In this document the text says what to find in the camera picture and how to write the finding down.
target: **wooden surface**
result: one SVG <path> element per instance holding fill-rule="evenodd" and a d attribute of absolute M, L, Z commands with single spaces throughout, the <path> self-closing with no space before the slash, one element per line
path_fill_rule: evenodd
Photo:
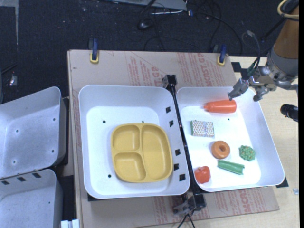
<path fill-rule="evenodd" d="M 230 57 L 231 62 L 239 62 L 242 68 L 247 68 L 255 60 L 254 57 Z M 260 61 L 265 65 L 266 59 Z M 299 195 L 294 194 L 293 189 L 299 189 L 299 123 L 285 118 L 280 113 L 283 104 L 298 106 L 295 91 L 286 91 L 278 88 L 263 96 L 260 101 L 268 128 L 273 137 L 276 149 L 280 156 L 289 187 L 273 187 L 280 210 L 232 216 L 227 218 L 214 218 L 194 221 L 196 228 L 298 228 L 300 227 Z M 154 228 L 176 228 L 176 224 L 153 226 Z M 181 228 L 191 228 L 190 222 L 186 222 Z"/>

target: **red tomato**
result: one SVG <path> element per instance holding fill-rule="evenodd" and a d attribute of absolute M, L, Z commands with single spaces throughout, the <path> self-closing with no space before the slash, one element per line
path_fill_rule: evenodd
<path fill-rule="evenodd" d="M 195 178 L 198 183 L 203 184 L 210 180 L 210 169 L 208 166 L 198 167 L 194 172 Z"/>

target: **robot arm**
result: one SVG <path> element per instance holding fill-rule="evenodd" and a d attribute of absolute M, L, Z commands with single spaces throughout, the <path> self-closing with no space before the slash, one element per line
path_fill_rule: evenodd
<path fill-rule="evenodd" d="M 291 1 L 294 0 L 284 0 L 278 6 L 278 13 L 287 18 L 287 21 L 267 55 L 266 65 L 258 66 L 258 63 L 253 63 L 248 69 L 249 78 L 239 79 L 228 93 L 230 100 L 246 92 L 249 86 L 256 91 L 254 101 L 261 100 L 264 94 L 275 91 L 277 87 L 296 90 L 298 95 L 298 85 L 292 85 L 292 82 L 298 78 L 299 72 L 299 6 L 291 14 L 281 11 Z"/>

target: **speckled rectangular block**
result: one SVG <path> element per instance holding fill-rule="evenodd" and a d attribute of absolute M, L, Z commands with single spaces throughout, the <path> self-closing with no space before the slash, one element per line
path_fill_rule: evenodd
<path fill-rule="evenodd" d="M 214 129 L 212 122 L 203 122 L 193 120 L 190 122 L 191 125 L 191 135 L 200 137 L 213 137 Z"/>

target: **cardboard sheet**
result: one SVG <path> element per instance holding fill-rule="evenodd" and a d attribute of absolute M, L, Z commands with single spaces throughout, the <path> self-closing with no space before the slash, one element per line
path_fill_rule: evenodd
<path fill-rule="evenodd" d="M 233 86 L 236 78 L 229 57 L 224 66 L 216 64 L 217 54 L 99 51 L 99 63 L 89 60 L 90 51 L 68 52 L 77 218 L 82 227 L 135 228 L 179 223 L 182 217 L 172 208 L 180 197 L 147 197 L 89 201 L 84 187 L 79 90 L 91 84 L 160 86 L 166 74 L 175 74 L 177 88 L 184 86 Z M 272 187 L 204 194 L 206 208 L 193 220 L 210 219 L 278 210 Z"/>

